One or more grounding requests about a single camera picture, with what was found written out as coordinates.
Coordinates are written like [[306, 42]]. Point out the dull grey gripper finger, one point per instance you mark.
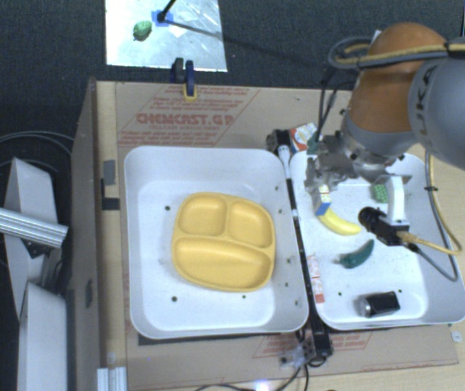
[[312, 181], [334, 182]]

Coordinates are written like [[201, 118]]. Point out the black can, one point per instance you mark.
[[382, 304]]

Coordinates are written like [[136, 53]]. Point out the dark green chili pepper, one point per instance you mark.
[[356, 256]]

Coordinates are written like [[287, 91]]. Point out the blue and yellow small carton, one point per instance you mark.
[[324, 204]]

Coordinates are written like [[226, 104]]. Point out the black cylinder on white bracket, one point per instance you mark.
[[382, 224]]

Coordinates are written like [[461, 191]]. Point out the white and orange carton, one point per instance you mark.
[[300, 137]]

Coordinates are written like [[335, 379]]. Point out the green dotted block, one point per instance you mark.
[[379, 192]]

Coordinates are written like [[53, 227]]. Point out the thin black and white rod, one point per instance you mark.
[[297, 222]]

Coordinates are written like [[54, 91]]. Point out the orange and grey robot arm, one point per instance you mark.
[[387, 96]]

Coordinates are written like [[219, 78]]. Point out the white plastic tray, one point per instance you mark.
[[150, 259], [399, 275]]

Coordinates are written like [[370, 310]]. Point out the green lumpy toy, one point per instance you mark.
[[142, 30]]

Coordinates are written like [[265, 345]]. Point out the orange and white packet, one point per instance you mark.
[[317, 279]]

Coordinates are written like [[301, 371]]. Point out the yellow divided plate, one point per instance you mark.
[[220, 255]]

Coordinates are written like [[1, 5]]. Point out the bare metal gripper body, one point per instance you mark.
[[338, 157]]

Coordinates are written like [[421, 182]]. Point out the brown cardboard board red print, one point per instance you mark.
[[216, 112]]

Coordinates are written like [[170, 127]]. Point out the yellow banana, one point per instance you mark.
[[340, 224]]

